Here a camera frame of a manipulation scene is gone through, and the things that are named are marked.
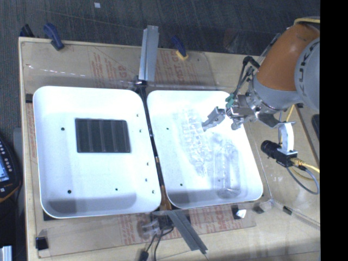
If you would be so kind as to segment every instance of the white tray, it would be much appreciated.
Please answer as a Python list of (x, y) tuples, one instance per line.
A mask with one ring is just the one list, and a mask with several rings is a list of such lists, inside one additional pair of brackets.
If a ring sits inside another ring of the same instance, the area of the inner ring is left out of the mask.
[[(151, 212), (161, 200), (141, 98), (45, 86), (34, 94), (40, 198), (54, 218)], [(75, 119), (125, 120), (130, 153), (78, 153)]]
[[(214, 107), (224, 108), (228, 95), (223, 91), (158, 90), (148, 96), (164, 184), (169, 200), (178, 208), (253, 201), (263, 193), (244, 127), (231, 130), (232, 120), (225, 118), (206, 132), (200, 128)], [(190, 133), (190, 126), (196, 134)], [(230, 148), (225, 169), (218, 155), (222, 147)]]

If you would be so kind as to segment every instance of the black floor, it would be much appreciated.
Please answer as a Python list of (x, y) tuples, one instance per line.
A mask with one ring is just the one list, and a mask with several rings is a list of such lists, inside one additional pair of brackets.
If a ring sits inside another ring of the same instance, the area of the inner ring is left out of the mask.
[[(155, 25), (159, 47), (173, 48), (177, 35), (188, 50), (257, 55), (305, 16), (320, 16), (320, 0), (0, 0), (0, 133), (13, 144), (21, 126), (17, 38), (26, 23), (40, 38), (51, 22), (64, 40), (136, 46)], [(10, 204), (0, 203), (0, 246), (18, 244), (15, 216), (1, 218)]]

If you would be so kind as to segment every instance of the clear plastic object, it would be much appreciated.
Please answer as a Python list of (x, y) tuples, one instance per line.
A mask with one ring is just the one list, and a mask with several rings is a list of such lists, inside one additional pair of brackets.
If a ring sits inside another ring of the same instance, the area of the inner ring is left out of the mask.
[(214, 188), (220, 198), (240, 194), (239, 152), (230, 140), (221, 139), (215, 151)]
[(195, 167), (197, 174), (205, 177), (207, 169), (204, 164), (212, 160), (213, 154), (202, 128), (201, 118), (193, 109), (183, 110), (180, 116), (183, 150)]

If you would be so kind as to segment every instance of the black rectangle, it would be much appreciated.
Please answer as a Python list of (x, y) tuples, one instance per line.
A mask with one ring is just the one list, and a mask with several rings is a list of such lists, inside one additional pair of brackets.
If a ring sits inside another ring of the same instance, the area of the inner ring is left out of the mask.
[(129, 153), (131, 146), (125, 120), (75, 119), (79, 153)]

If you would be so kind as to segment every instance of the screen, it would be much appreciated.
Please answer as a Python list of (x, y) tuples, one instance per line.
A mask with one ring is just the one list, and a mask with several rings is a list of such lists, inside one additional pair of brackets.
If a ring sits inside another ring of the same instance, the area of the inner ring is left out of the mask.
[(6, 169), (5, 169), (5, 164), (3, 163), (2, 159), (0, 158), (0, 182), (7, 181), (9, 179), (10, 178), (6, 172)]

